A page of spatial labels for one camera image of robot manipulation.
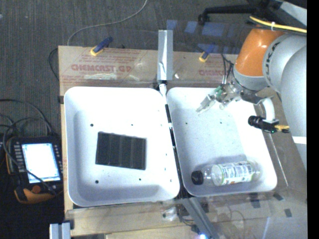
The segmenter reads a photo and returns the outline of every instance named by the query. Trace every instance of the blue clamp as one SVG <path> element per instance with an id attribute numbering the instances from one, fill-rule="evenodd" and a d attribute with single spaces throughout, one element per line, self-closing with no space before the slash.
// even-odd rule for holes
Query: blue clamp
<path id="1" fill-rule="evenodd" d="M 214 47 L 215 47 L 214 44 L 210 45 L 206 51 L 201 53 L 201 55 L 199 57 L 199 60 L 201 62 L 206 62 L 206 60 L 208 59 L 209 54 L 213 51 Z"/>
<path id="2" fill-rule="evenodd" d="M 100 42 L 98 45 L 91 49 L 91 54 L 93 56 L 96 56 L 97 54 L 101 53 L 103 51 L 103 48 L 108 47 L 112 41 L 113 38 L 111 36 L 104 39 L 102 42 Z"/>

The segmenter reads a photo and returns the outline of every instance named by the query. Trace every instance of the metal bracket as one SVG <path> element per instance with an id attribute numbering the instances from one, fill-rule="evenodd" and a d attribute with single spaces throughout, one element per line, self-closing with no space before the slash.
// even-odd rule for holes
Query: metal bracket
<path id="1" fill-rule="evenodd" d="M 159 30 L 158 82 L 173 79 L 173 31 Z"/>
<path id="2" fill-rule="evenodd" d="M 263 101 L 265 98 L 261 98 L 256 96 L 255 94 L 253 95 L 241 95 L 241 99 L 247 102 L 250 102 L 254 105 L 258 105 Z"/>
<path id="3" fill-rule="evenodd" d="M 71 239 L 71 225 L 69 222 L 50 224 L 50 239 Z"/>
<path id="4" fill-rule="evenodd" d="M 201 206 L 198 198 L 185 198 L 180 199 L 179 203 L 183 204 L 189 215 L 193 218 L 200 232 L 212 239 L 218 239 L 219 235 L 206 215 L 203 207 Z"/>

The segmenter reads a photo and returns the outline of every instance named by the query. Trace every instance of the yellow cable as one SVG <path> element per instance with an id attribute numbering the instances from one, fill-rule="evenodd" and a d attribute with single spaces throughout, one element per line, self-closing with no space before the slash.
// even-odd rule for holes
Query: yellow cable
<path id="1" fill-rule="evenodd" d="M 298 27 L 293 27 L 293 26 L 285 26 L 285 25 L 279 25 L 275 23 L 269 23 L 267 21 L 263 21 L 260 19 L 257 19 L 253 16 L 249 16 L 253 21 L 258 22 L 260 24 L 270 26 L 270 27 L 275 27 L 275 28 L 281 28 L 281 29 L 286 29 L 286 30 L 291 30 L 291 31 L 296 31 L 296 32 L 301 32 L 301 33 L 307 33 L 306 29 L 298 28 Z"/>

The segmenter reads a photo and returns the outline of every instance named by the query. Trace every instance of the white plastic tray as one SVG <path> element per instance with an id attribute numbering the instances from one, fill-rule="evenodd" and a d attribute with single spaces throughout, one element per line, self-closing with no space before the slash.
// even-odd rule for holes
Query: white plastic tray
<path id="1" fill-rule="evenodd" d="M 167 93 L 182 179 L 186 190 L 196 196 L 228 195 L 270 191 L 277 176 L 260 129 L 248 125 L 256 115 L 245 101 L 231 102 L 221 110 L 216 103 L 198 114 L 201 101 L 211 94 L 208 88 L 172 88 Z M 205 164 L 254 159 L 261 168 L 258 181 L 219 187 L 194 185 L 191 173 Z"/>
<path id="2" fill-rule="evenodd" d="M 179 180 L 164 102 L 144 88 L 74 87 L 64 96 L 68 192 L 90 207 L 174 198 Z M 95 164 L 99 131 L 146 138 L 146 170 Z"/>

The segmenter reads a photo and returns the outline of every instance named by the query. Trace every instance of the handheld device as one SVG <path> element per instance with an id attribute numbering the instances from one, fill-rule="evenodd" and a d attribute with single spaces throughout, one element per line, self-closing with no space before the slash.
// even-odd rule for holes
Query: handheld device
<path id="1" fill-rule="evenodd" d="M 20 203 L 43 202 L 63 190 L 58 137 L 12 137 L 6 146 L 7 169 L 13 177 L 14 193 Z"/>

